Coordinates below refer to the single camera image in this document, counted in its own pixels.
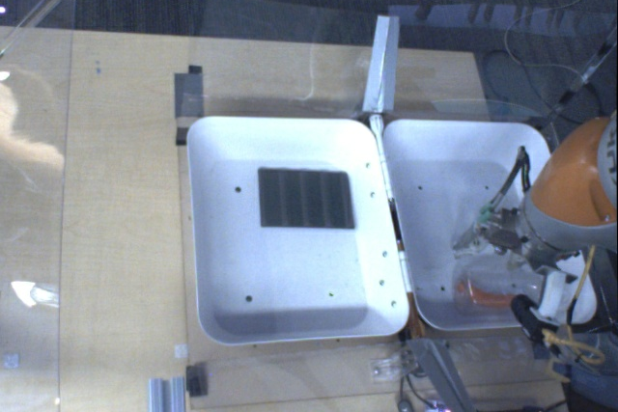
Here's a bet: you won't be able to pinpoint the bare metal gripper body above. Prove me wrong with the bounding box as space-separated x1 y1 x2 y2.
477 205 556 272

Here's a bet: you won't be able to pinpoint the clear plastic bottle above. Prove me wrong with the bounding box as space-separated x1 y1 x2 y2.
452 253 543 319

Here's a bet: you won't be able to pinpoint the white plastic tray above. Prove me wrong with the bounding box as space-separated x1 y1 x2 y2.
185 114 411 347
380 118 598 333

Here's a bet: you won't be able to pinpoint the orange carrot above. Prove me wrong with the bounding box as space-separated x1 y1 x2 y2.
456 280 517 308

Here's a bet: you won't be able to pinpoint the dark grey ribbed rectangular pad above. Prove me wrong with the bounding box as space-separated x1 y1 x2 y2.
257 166 356 230

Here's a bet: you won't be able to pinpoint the pale wood board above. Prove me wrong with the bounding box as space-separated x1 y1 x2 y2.
177 43 567 411

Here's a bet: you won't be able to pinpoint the black cylinder on white bracket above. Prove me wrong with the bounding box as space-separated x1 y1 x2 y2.
510 267 580 344

